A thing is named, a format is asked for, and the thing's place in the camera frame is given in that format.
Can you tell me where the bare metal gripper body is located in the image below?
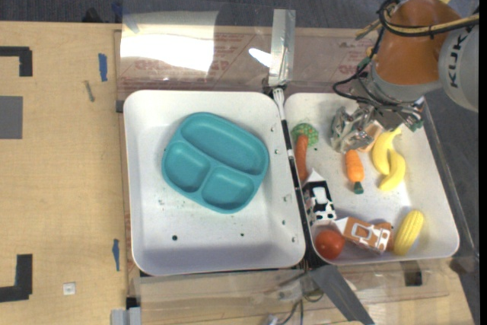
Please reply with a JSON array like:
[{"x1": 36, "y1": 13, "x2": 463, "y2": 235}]
[{"x1": 349, "y1": 78, "x2": 424, "y2": 132}]

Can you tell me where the beige bread slice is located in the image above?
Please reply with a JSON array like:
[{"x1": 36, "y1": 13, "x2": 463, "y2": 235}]
[{"x1": 357, "y1": 120, "x2": 384, "y2": 154}]

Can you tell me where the yellow banana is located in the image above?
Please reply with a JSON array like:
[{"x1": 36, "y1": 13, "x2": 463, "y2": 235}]
[
  {"x1": 377, "y1": 150, "x2": 407, "y2": 193},
  {"x1": 371, "y1": 127, "x2": 403, "y2": 177}
]

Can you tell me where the orange carrot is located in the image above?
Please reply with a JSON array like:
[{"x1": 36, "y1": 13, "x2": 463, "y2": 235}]
[{"x1": 344, "y1": 149, "x2": 366, "y2": 196}]

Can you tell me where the orange sausage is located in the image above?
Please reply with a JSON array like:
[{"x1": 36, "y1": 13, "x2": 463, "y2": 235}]
[{"x1": 294, "y1": 135, "x2": 310, "y2": 182}]

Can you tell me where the thin black and white rod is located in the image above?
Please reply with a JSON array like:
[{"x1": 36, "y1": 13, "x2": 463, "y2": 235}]
[{"x1": 271, "y1": 86, "x2": 314, "y2": 241}]

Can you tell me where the white plastic tray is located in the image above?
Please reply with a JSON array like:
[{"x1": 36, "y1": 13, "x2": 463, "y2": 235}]
[
  {"x1": 123, "y1": 89, "x2": 307, "y2": 276},
  {"x1": 283, "y1": 92, "x2": 461, "y2": 266}
]

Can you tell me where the black and white carton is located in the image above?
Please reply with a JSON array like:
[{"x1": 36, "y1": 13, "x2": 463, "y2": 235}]
[{"x1": 301, "y1": 167, "x2": 338, "y2": 228}]

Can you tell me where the orange and white carton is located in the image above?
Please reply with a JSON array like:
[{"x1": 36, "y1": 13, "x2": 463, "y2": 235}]
[{"x1": 333, "y1": 216, "x2": 395, "y2": 256}]

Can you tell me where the yellow corn cob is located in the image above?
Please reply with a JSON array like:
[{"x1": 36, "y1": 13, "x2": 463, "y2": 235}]
[{"x1": 393, "y1": 209, "x2": 425, "y2": 256}]

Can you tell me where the red tomato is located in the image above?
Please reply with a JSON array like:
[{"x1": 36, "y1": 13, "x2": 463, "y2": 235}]
[{"x1": 314, "y1": 228, "x2": 346, "y2": 261}]

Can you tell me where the teal divided plate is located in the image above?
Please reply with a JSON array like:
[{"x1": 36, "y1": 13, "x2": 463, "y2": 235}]
[{"x1": 161, "y1": 111, "x2": 271, "y2": 215}]

